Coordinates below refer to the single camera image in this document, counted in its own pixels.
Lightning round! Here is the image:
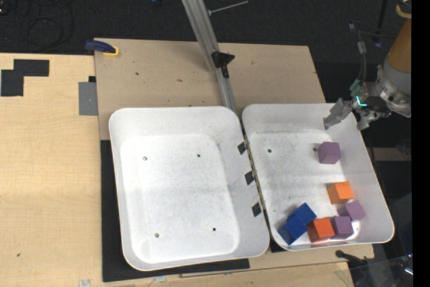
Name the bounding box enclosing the orange cube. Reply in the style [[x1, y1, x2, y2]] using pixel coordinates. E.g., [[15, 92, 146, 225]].
[[326, 181, 355, 205], [306, 217, 336, 243]]

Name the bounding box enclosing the blue cube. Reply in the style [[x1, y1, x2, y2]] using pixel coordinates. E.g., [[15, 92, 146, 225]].
[[277, 215, 308, 246], [290, 202, 318, 225]]

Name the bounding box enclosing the brown flat board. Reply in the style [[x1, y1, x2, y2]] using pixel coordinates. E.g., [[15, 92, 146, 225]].
[[93, 38, 376, 279]]

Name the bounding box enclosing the white plastic tray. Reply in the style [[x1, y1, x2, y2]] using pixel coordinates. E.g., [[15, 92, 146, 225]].
[[241, 102, 396, 252], [107, 105, 271, 272]]

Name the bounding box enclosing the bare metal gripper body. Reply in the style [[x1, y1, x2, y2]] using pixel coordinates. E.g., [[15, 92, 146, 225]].
[[350, 65, 412, 122]]

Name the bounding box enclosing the purple cube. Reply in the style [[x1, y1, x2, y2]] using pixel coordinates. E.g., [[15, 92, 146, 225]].
[[316, 140, 342, 165], [337, 200, 367, 222], [331, 215, 355, 239]]

